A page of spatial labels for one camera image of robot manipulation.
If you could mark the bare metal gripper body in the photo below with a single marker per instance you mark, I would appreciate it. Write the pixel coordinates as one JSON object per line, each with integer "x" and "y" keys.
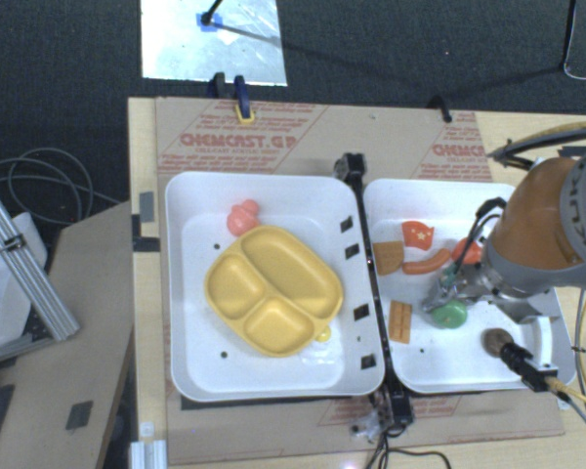
{"x": 469, "y": 285}

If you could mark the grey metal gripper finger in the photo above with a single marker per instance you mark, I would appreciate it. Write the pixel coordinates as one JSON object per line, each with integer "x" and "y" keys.
{"x": 433, "y": 302}

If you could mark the white plastic tray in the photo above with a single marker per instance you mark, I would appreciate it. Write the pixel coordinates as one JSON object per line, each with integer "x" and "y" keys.
{"x": 200, "y": 359}
{"x": 449, "y": 364}

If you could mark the red-orange toy food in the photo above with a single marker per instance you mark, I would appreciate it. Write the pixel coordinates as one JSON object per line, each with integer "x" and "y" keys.
{"x": 466, "y": 251}

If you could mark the brown cardboard board, red print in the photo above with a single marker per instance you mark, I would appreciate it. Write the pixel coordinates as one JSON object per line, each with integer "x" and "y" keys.
{"x": 303, "y": 135}

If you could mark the orange sausage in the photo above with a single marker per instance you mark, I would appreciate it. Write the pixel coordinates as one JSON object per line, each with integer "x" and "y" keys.
{"x": 426, "y": 263}

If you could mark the white fried egg toy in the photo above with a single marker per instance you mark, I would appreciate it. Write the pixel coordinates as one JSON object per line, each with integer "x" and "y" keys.
{"x": 324, "y": 335}

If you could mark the brown toast slice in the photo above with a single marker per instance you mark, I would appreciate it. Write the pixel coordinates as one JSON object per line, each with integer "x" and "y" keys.
{"x": 387, "y": 258}

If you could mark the thin black rod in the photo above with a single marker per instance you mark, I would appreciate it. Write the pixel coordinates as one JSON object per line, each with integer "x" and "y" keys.
{"x": 371, "y": 262}

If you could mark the brown round toy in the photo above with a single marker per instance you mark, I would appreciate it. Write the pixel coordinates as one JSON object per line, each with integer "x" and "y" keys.
{"x": 495, "y": 341}

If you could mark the yellow divided plate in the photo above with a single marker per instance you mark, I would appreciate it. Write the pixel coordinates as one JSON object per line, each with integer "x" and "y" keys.
{"x": 273, "y": 286}

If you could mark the green round toy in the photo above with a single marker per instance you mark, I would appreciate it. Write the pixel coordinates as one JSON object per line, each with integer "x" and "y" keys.
{"x": 450, "y": 315}

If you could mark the black cylinder on white bracket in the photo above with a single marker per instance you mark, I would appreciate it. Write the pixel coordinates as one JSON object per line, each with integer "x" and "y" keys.
{"x": 527, "y": 362}

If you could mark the pink toy food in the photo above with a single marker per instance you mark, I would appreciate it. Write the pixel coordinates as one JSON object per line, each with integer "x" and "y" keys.
{"x": 241, "y": 217}

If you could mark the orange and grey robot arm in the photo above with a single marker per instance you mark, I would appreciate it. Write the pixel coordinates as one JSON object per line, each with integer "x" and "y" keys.
{"x": 542, "y": 223}

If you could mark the orange biscuit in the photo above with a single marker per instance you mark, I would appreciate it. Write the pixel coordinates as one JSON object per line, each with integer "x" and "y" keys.
{"x": 400, "y": 321}

